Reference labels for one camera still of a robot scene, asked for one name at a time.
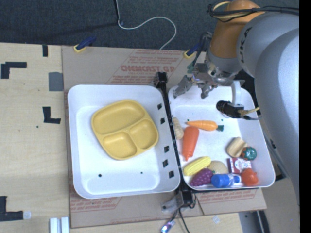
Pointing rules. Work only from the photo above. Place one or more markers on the purple grapes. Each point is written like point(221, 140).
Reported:
point(201, 177)

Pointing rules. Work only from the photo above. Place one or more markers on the thin black rod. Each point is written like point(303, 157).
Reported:
point(173, 130)

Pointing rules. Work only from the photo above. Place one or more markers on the red and white carton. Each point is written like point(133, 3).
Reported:
point(239, 165)

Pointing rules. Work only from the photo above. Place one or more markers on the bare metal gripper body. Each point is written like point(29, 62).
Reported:
point(209, 74)

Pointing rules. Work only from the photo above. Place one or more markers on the orange carrot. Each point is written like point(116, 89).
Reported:
point(202, 125)

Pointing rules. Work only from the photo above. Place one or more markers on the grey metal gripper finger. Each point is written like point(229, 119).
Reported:
point(181, 87)
point(205, 90)

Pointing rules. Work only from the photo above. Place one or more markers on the yellow divided plate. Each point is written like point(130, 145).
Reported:
point(124, 129)

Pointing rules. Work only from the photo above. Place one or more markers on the yellow corn cob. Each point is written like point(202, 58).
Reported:
point(196, 166)

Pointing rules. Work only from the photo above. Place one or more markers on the brown cardboard board red print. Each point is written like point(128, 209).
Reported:
point(102, 67)

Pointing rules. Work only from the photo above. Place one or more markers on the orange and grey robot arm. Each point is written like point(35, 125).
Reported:
point(267, 57)

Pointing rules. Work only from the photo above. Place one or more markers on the green and red toy vegetable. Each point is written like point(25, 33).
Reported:
point(249, 153)

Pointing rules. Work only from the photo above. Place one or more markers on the orange toy pepper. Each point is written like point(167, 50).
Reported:
point(249, 177)

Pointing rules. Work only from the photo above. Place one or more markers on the beige toy bread stick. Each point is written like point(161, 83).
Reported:
point(178, 128)

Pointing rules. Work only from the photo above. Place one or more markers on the beige hot dog bun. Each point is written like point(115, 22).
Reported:
point(235, 146)

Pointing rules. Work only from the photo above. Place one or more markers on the blue capped clear bottle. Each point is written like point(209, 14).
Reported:
point(224, 180)

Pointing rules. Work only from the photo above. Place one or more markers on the black cylinder on white bracket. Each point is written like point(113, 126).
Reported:
point(229, 105)

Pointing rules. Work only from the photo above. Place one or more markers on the orange squeeze bottle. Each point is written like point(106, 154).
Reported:
point(190, 141)

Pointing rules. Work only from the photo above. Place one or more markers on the white plastic tray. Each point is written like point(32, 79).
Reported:
point(121, 178)
point(211, 139)

